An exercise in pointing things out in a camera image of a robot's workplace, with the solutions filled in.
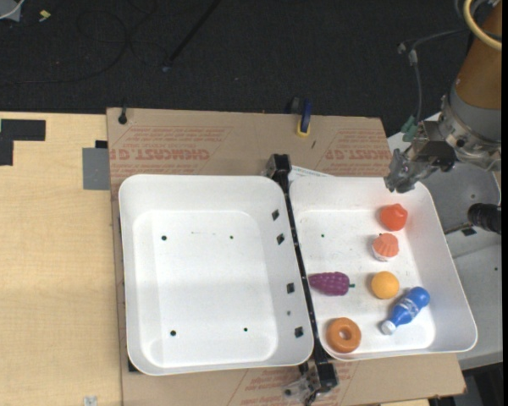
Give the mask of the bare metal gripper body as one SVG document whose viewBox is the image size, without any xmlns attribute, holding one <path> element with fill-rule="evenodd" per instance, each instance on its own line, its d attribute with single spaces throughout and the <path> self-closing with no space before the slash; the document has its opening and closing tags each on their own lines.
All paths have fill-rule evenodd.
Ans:
<svg viewBox="0 0 508 406">
<path fill-rule="evenodd" d="M 463 162 L 487 172 L 502 166 L 500 144 L 488 140 L 453 118 L 422 121 L 413 141 L 413 159 L 448 170 L 450 163 Z"/>
</svg>

